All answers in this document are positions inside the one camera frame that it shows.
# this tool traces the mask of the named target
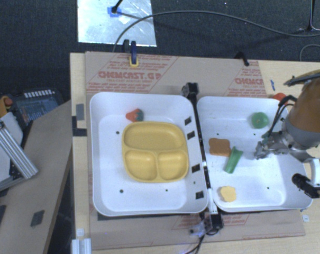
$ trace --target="black floor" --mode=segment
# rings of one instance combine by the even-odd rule
[[[216,11],[286,33],[320,33],[304,31],[309,22],[310,0],[151,0],[151,3],[153,13]],[[320,0],[315,3],[313,25],[320,28]],[[154,19],[154,27],[158,46],[138,48],[138,52],[233,58],[242,51],[248,59],[298,61],[302,47],[320,45],[320,36],[294,38],[207,14],[159,16]],[[0,93],[55,87],[66,101],[70,99],[69,54],[111,50],[111,45],[78,43],[77,0],[0,0]],[[307,48],[303,60],[320,61],[320,48]],[[69,253],[69,190],[68,182],[50,253]]]

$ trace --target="green ball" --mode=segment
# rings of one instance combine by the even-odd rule
[[[268,116],[263,112],[257,112],[252,115],[251,123],[253,124],[254,128],[261,129],[268,125],[269,119]]]

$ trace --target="yellow plate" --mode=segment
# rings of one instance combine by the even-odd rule
[[[176,125],[142,121],[122,134],[124,167],[133,179],[147,183],[175,182],[189,168],[186,138]]]

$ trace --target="white tray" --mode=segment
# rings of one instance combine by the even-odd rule
[[[142,183],[126,172],[122,158],[122,133],[131,123],[127,112],[144,112],[145,121],[169,122],[186,136],[189,171],[172,183]],[[176,95],[98,93],[90,101],[93,159],[93,201],[107,216],[197,213],[207,206],[208,195],[193,106]],[[187,134],[195,137],[187,139]],[[192,167],[200,170],[193,172]]]
[[[270,154],[265,159],[254,158],[257,143],[270,128],[277,107],[278,101],[274,99],[203,97],[198,101],[213,198],[220,209],[248,212],[307,208],[311,205],[312,199],[299,191],[291,181],[295,173],[306,175],[300,161],[291,155]],[[255,129],[250,122],[255,112],[266,113],[269,125]],[[275,126],[275,130],[278,129],[281,129],[280,120]],[[210,138],[228,139],[231,148],[236,146],[243,151],[233,174],[224,171],[228,157],[209,153]],[[233,202],[223,201],[218,193],[222,186],[235,187],[237,199]]]

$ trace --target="silver metal sheet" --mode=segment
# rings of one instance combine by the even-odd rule
[[[78,41],[88,43],[114,44],[120,33],[135,18],[125,15],[111,17],[108,8],[115,6],[118,0],[78,0]],[[122,13],[145,17],[152,14],[150,0],[123,0],[119,9]],[[153,19],[138,23],[127,31],[120,39],[135,40],[139,46],[156,47]]]

